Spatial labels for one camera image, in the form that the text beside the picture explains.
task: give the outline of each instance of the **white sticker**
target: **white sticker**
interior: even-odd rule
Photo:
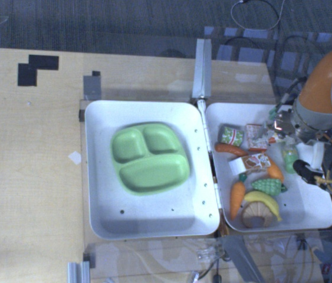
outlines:
[[[77,152],[77,151],[72,152],[68,157],[75,164],[80,164],[82,162],[82,155],[79,152]]]

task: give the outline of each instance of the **wooden tabletop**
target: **wooden tabletop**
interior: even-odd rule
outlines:
[[[58,56],[59,66],[21,87],[18,64],[29,55]],[[188,101],[194,67],[189,59],[0,49],[0,282],[66,282],[67,263],[83,258],[82,167],[69,157],[81,153],[83,76],[100,72],[103,99]],[[213,61],[211,101],[274,103],[266,65]]]

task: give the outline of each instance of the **plastic bottle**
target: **plastic bottle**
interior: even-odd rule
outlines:
[[[282,158],[285,162],[286,171],[294,174],[293,163],[298,159],[298,152],[294,144],[284,143],[282,147]]]

